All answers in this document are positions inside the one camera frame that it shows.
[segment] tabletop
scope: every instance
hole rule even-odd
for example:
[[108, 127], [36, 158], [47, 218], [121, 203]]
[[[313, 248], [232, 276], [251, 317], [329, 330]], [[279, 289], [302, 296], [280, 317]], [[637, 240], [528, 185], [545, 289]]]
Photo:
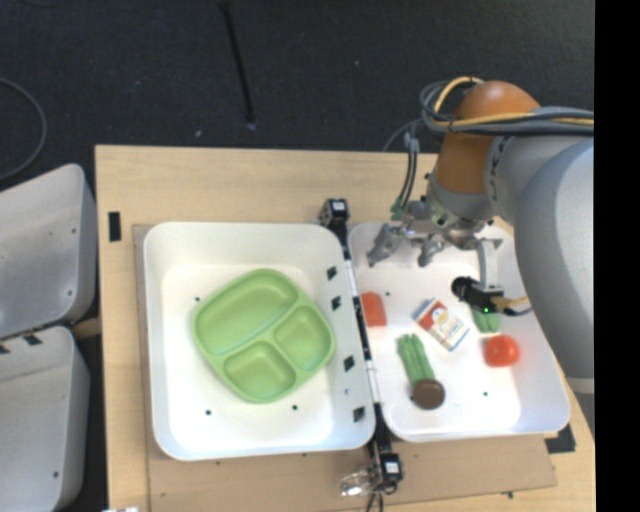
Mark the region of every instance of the tabletop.
[[[435, 155], [421, 155], [418, 176]], [[100, 318], [111, 508], [348, 510], [337, 480], [363, 450], [182, 462], [154, 443], [136, 294], [134, 228], [167, 221], [311, 222], [345, 198], [351, 223], [383, 222], [406, 156], [392, 153], [97, 146]], [[414, 196], [424, 193], [418, 180]], [[595, 510], [595, 443], [568, 392], [573, 452], [541, 435], [394, 444], [406, 465], [385, 508], [397, 512]]]

